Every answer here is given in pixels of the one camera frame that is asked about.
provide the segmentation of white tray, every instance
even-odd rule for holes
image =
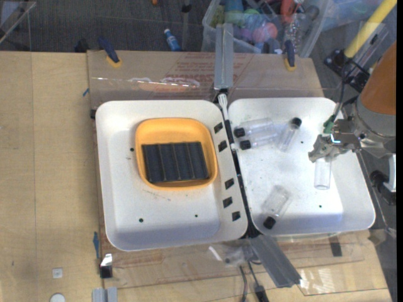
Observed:
[[[332,163],[331,187],[316,190],[314,166],[308,152],[334,110],[326,98],[239,99],[229,107],[232,126],[270,117],[284,123],[299,117],[302,125],[293,147],[286,153],[274,145],[238,150],[251,217],[263,234],[306,235],[364,230],[375,221],[375,210],[356,154],[339,155]],[[281,211],[272,229],[263,226],[275,186],[291,194],[288,207]]]
[[[148,186],[137,168],[135,131],[151,118],[193,118],[209,130],[219,173],[205,188],[159,191]],[[247,218],[220,110],[208,101],[111,101],[96,112],[99,169],[106,235],[120,250],[144,250],[240,238]],[[225,188],[225,181],[234,185]],[[223,200],[232,203],[224,208]]]

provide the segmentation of blue bottle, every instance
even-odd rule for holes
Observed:
[[[179,46],[179,43],[176,37],[171,33],[171,30],[165,29],[164,33],[166,35],[166,41],[168,42],[169,47],[173,52],[181,52],[182,48]]]

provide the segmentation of plastic storage bin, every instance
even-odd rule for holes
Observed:
[[[383,0],[330,0],[322,31],[369,18]]]
[[[203,45],[201,47],[202,52],[214,52],[215,51],[215,28],[212,26],[212,20],[215,16],[217,7],[220,5],[221,0],[212,0],[207,12],[203,18]],[[306,9],[311,5],[319,8],[319,15],[313,21],[309,32],[303,37],[298,50],[300,57],[308,57],[318,39],[319,34],[322,31],[325,15],[327,14],[327,6],[329,0],[303,0],[302,6]],[[237,53],[261,53],[261,49],[254,45],[234,38],[234,51]]]

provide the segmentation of blue clamp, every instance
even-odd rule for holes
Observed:
[[[118,55],[115,52],[115,49],[113,48],[112,44],[109,42],[109,40],[99,37],[98,38],[98,43],[99,46],[106,51],[108,54],[107,60],[109,63],[114,66],[114,67],[119,67],[122,63],[122,61],[119,59]]]
[[[295,65],[295,52],[291,40],[287,40],[284,43],[284,47],[285,53],[287,55],[287,57],[284,59],[285,67],[287,68],[287,70],[292,72],[297,68],[297,66]]]

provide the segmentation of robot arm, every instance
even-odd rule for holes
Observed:
[[[394,42],[379,60],[351,116],[334,122],[330,133],[318,135],[309,159],[335,158],[349,150],[366,150],[376,158],[390,157],[390,178],[385,183],[396,191],[396,154],[384,145],[396,137],[396,46]]]

